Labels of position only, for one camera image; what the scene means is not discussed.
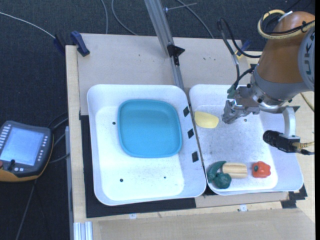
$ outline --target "blue tray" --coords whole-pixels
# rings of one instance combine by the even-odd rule
[[[170,157],[182,147],[179,117],[167,102],[127,100],[119,106],[117,120],[121,147],[130,156]]]

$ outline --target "metal rod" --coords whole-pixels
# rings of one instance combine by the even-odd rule
[[[178,8],[183,8],[183,7],[188,7],[188,6],[194,6],[196,5],[197,3],[194,2],[194,3],[190,3],[190,4],[186,4],[186,5],[180,5],[180,6],[177,6],[177,7],[171,7],[171,8],[168,8],[167,11],[169,10],[173,10],[173,9],[178,9]]]
[[[155,33],[159,39],[163,52],[170,57],[168,45],[174,45],[174,40],[169,28],[166,14],[160,0],[144,0],[149,16],[151,18]],[[180,67],[175,65],[171,58],[171,67],[175,85],[184,90],[184,84],[180,72]]]

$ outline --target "metal bracket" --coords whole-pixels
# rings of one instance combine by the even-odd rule
[[[281,106],[275,110],[264,110],[272,114],[282,114],[284,119],[285,138],[296,137],[296,111],[300,106]]]
[[[246,204],[240,204],[240,212],[247,212],[248,208]]]
[[[136,218],[137,218],[137,214],[136,213],[130,213],[129,214],[129,219],[135,220]]]
[[[282,208],[297,208],[297,200],[305,200],[308,196],[305,185],[299,189],[299,192],[289,191],[289,200],[281,201]]]
[[[175,46],[173,44],[169,44],[166,48],[169,52],[169,56],[173,57],[174,64],[176,66],[180,66],[179,56],[185,51],[185,49]]]

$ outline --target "black mat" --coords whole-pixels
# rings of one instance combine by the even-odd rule
[[[116,206],[108,206],[99,202],[94,193],[89,116],[83,115],[80,117],[80,119],[82,130],[83,173],[87,218],[120,214],[182,210],[196,207],[196,202],[194,198],[149,201]]]

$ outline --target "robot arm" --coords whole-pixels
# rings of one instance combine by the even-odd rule
[[[282,105],[299,93],[315,91],[315,16],[291,12],[279,19],[272,35],[261,30],[260,22],[258,30],[268,41],[250,83],[230,92],[231,100],[225,102],[222,120],[232,124],[250,113],[282,113],[286,125],[279,136],[288,140],[295,135],[294,112],[299,107],[292,107],[292,115],[292,111],[288,112],[290,107]],[[283,151],[293,152],[290,148]]]

